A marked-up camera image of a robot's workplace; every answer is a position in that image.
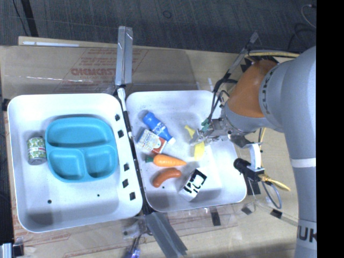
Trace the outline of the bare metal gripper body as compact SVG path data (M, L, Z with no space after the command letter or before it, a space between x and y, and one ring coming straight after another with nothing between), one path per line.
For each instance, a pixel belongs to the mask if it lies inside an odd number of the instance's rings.
M202 138L226 139L233 132L233 127L224 118L205 119L200 130Z

